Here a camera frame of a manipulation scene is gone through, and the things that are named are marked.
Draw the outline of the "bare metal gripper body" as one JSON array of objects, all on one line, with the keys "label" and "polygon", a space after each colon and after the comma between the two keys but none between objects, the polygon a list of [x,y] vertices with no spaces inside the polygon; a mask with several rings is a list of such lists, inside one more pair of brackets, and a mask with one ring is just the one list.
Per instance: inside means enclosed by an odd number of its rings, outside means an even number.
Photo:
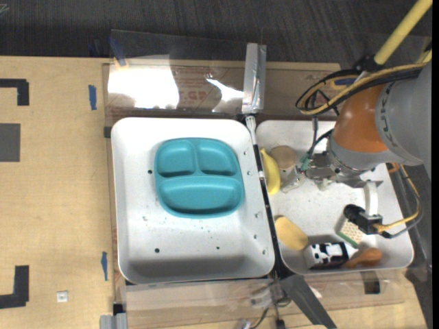
[{"label": "bare metal gripper body", "polygon": [[305,177],[316,184],[330,184],[340,180],[342,165],[340,161],[328,151],[313,154],[307,168]]}]

